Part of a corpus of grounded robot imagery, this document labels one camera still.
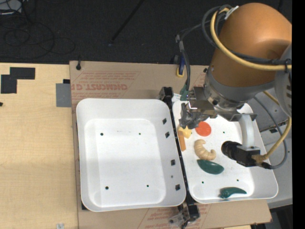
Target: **red disc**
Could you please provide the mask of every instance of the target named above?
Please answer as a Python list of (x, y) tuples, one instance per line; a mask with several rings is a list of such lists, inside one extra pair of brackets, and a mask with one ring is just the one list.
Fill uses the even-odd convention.
[(208, 136), (212, 132), (210, 125), (204, 121), (199, 122), (195, 130), (200, 136)]

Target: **gray cable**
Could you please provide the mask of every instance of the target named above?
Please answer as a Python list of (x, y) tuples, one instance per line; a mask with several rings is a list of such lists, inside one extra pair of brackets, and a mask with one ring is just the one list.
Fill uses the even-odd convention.
[[(276, 123), (276, 120), (274, 119), (274, 117), (272, 116), (272, 114), (269, 112), (269, 110), (266, 108), (266, 106), (265, 106), (260, 100), (258, 100), (257, 97), (254, 97), (254, 99), (261, 105), (261, 107), (263, 107), (263, 108), (266, 110), (267, 114), (268, 114), (268, 115), (270, 116), (270, 118), (273, 120), (273, 122), (274, 122), (274, 124), (275, 124), (275, 126), (276, 126), (276, 128), (277, 128), (277, 130), (278, 130), (278, 132), (279, 132), (279, 134), (280, 134), (280, 135), (283, 135), (283, 132), (281, 131), (281, 129), (280, 129), (280, 127), (278, 126), (278, 124)], [(283, 144), (284, 144), (284, 149), (285, 149), (285, 154), (284, 154), (283, 160), (282, 160), (278, 165), (276, 165), (276, 166), (270, 165), (270, 166), (269, 166), (270, 169), (277, 169), (277, 168), (281, 167), (281, 166), (283, 165), (283, 163), (287, 160), (288, 148), (287, 148), (287, 143), (286, 143), (285, 139), (283, 140)]]

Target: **empty white tray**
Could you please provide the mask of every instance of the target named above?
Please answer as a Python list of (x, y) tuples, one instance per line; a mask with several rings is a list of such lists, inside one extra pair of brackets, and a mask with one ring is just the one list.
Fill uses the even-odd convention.
[(95, 212), (177, 206), (186, 196), (168, 106), (84, 99), (76, 109), (81, 199)]
[[(173, 104), (175, 124), (179, 126), (181, 118), (181, 103), (176, 101)], [(249, 105), (245, 104), (240, 113), (252, 113)], [(244, 167), (236, 161), (225, 156), (221, 146), (225, 141), (242, 143), (242, 132), (238, 122), (228, 122), (221, 116), (215, 119), (208, 118), (206, 122), (211, 126), (212, 132), (209, 136), (203, 137), (197, 134), (195, 129), (189, 139), (185, 138), (186, 150), (182, 152), (184, 167), (190, 194), (200, 203), (215, 203), (232, 200), (273, 198), (277, 195), (278, 185), (273, 170), (260, 167)], [(256, 121), (253, 121), (255, 145), (260, 147), (261, 154), (266, 150), (262, 142)], [(197, 164), (198, 156), (194, 151), (194, 143), (197, 139), (206, 141), (204, 147), (217, 153), (213, 162), (224, 167), (224, 171), (218, 175), (212, 175), (203, 171)], [(238, 187), (247, 194), (233, 194), (227, 199), (220, 198), (220, 189), (224, 187)]]

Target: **cardboard box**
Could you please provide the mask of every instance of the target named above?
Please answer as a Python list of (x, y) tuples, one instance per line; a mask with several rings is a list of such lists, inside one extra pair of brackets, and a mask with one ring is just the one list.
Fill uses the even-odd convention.
[[(77, 136), (76, 105), (85, 98), (155, 99), (162, 87), (172, 87), (179, 93), (183, 78), (176, 76), (176, 65), (70, 62), (71, 101), (74, 131), (74, 152), (80, 229), (171, 229), (168, 219), (178, 213), (177, 207), (128, 209), (111, 212), (91, 212), (82, 208), (80, 167)], [(191, 66), (191, 87), (202, 86), (206, 66)], [(244, 200), (214, 204), (199, 204), (200, 218), (188, 225), (190, 229), (212, 229), (270, 222), (272, 217), (266, 200)]]

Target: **wooden surface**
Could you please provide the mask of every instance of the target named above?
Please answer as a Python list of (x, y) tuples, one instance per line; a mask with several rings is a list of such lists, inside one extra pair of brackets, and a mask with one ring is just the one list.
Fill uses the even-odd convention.
[(56, 107), (56, 83), (68, 65), (35, 67), (18, 80), (17, 94), (0, 94), (0, 229), (78, 228), (71, 108)]

